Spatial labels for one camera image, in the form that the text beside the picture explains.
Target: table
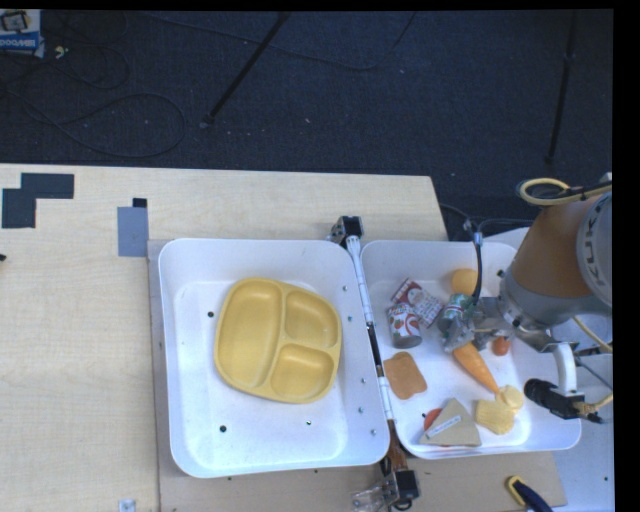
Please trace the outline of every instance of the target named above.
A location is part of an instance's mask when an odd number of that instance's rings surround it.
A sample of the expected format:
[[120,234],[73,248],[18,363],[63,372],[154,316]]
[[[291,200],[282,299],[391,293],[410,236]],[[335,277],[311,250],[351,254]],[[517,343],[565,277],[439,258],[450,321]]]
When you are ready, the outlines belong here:
[[[191,477],[167,469],[157,443],[149,262],[121,254],[118,212],[145,208],[151,240],[323,239],[342,215],[363,219],[363,243],[446,240],[431,179],[0,164],[0,188],[27,189],[25,175],[73,175],[73,195],[37,196],[35,227],[0,229],[3,508],[349,510],[377,465],[199,481],[202,495],[181,494]],[[548,452],[409,466],[416,512],[520,510],[504,487],[513,474],[566,503]]]

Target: black floor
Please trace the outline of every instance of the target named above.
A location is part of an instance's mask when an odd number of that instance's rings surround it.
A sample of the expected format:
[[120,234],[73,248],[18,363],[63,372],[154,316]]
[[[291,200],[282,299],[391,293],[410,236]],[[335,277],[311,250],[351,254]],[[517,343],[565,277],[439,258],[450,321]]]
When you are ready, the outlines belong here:
[[451,239],[612,171],[613,9],[295,11],[220,103],[277,20],[43,10],[44,57],[0,53],[0,161],[426,175]]

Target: bread slice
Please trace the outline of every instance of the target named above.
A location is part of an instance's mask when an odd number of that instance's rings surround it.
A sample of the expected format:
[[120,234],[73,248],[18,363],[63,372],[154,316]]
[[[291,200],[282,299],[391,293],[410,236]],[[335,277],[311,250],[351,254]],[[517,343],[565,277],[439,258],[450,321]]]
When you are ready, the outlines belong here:
[[482,444],[475,421],[455,398],[447,402],[418,442],[439,446],[480,446]]

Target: toy carrot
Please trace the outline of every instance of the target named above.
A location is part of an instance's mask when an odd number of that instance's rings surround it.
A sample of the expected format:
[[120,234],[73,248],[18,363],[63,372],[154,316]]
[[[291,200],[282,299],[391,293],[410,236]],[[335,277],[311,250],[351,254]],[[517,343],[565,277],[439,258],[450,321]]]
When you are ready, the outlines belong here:
[[453,350],[453,356],[467,370],[480,384],[487,389],[497,394],[500,391],[498,384],[496,384],[491,370],[487,366],[487,363],[482,358],[480,352],[473,343],[466,343],[465,345]]

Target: white tray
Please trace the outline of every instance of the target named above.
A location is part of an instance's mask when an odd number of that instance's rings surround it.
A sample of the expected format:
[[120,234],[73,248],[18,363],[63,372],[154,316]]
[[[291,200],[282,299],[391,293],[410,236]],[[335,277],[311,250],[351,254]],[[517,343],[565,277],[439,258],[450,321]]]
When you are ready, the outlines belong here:
[[[515,250],[505,244],[484,242],[482,246],[482,295],[496,296],[497,272],[506,270]],[[391,297],[406,278],[411,278],[429,293],[446,303],[452,293],[451,273],[459,268],[477,268],[476,253],[470,242],[374,241],[361,254],[364,274],[371,298],[380,355],[383,360],[399,350],[391,343],[387,308]],[[493,394],[465,373],[451,355],[442,349],[440,331],[433,324],[422,329],[423,342],[407,349],[427,381],[427,390],[401,400],[390,392],[391,408],[402,445],[417,457],[442,459],[485,454],[562,450],[580,439],[579,419],[563,420],[529,399],[516,416],[513,430],[496,435],[479,427],[482,446],[439,447],[421,445],[423,413],[443,407],[449,398],[457,398],[473,415],[475,401],[493,400]],[[514,340],[506,356],[495,356],[490,348],[481,352],[499,386],[511,384],[522,390],[530,378],[558,382],[555,359],[540,354],[520,340]]]
[[[179,239],[158,258],[171,452],[187,474],[213,478],[373,464],[389,431],[353,263],[328,241]],[[343,346],[331,390],[309,404],[236,390],[217,373],[214,335],[227,292],[266,277],[322,295]]]

